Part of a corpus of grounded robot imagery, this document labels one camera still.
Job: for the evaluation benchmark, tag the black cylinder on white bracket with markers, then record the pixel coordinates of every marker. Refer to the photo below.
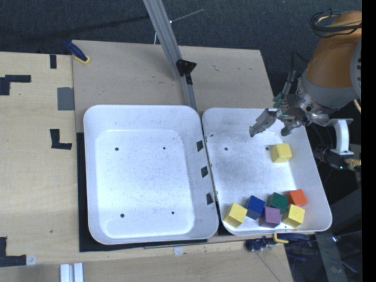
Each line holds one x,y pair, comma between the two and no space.
342,137

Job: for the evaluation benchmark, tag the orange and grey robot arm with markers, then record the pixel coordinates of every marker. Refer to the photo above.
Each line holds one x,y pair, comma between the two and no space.
329,66

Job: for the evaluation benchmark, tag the blue cube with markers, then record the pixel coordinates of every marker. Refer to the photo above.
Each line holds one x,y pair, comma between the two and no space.
255,206

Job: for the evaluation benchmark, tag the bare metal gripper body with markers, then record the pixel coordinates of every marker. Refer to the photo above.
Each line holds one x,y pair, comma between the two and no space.
311,110

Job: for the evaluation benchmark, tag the green cube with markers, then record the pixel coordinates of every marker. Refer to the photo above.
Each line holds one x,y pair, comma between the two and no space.
277,201

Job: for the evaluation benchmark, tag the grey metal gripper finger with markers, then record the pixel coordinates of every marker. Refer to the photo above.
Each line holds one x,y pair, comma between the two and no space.
261,123
289,128

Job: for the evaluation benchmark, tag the white plastic tray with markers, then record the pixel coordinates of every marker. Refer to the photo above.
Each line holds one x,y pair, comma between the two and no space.
246,169
141,172

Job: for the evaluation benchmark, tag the orange cube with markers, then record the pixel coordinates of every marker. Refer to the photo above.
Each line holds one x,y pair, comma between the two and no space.
298,197

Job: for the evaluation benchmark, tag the purple cube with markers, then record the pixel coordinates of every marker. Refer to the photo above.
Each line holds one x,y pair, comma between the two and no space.
271,216

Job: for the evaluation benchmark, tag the yellow cube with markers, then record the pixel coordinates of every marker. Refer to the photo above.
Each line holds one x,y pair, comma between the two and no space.
235,214
281,153
293,215

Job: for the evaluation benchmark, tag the pale wood board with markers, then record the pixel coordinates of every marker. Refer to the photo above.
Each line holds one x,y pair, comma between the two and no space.
132,75

